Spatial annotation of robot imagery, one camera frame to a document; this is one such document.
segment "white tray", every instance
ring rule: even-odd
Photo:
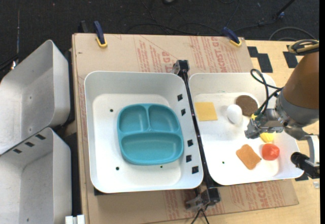
[[[275,83],[264,75],[270,85]],[[250,95],[261,105],[266,99],[265,87],[253,79],[249,73],[206,73],[194,74],[189,79],[193,102],[213,102],[218,120],[199,121],[198,126],[204,147],[209,173],[214,181],[222,185],[261,182],[297,178],[303,171],[290,160],[299,151],[296,140],[282,132],[274,134],[274,144],[280,148],[280,156],[274,161],[262,160],[253,170],[240,161],[236,151],[249,144],[260,156],[265,144],[260,138],[247,139],[249,117],[243,116],[241,124],[234,125],[227,118],[227,107],[235,103],[238,96]],[[269,101],[268,108],[274,108],[275,98]]]
[[[66,122],[70,112],[68,61],[48,40],[0,84],[0,154],[46,127]]]
[[[72,211],[71,153],[50,128],[0,157],[0,223],[62,224]]]
[[[84,85],[90,177],[96,189],[121,193],[190,189],[201,184],[201,157],[185,84],[180,77],[171,73],[92,72]],[[178,160],[161,166],[141,166],[123,159],[117,116],[124,107],[138,103],[165,105],[176,113],[184,137],[184,153]]]

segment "teal divided plate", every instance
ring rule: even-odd
[[[135,104],[123,108],[117,133],[125,160],[136,165],[160,165],[177,160],[184,151],[177,116],[159,104]]]

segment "black floor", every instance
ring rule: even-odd
[[[63,52],[85,20],[105,33],[220,35],[227,26],[247,40],[319,39],[319,0],[0,0],[0,79],[47,39]]]

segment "tomato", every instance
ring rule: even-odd
[[[274,144],[265,144],[262,147],[262,157],[264,160],[273,161],[279,157],[280,148]]]

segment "egg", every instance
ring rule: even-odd
[[[232,104],[227,107],[227,117],[233,124],[239,124],[243,119],[243,111],[240,106]]]

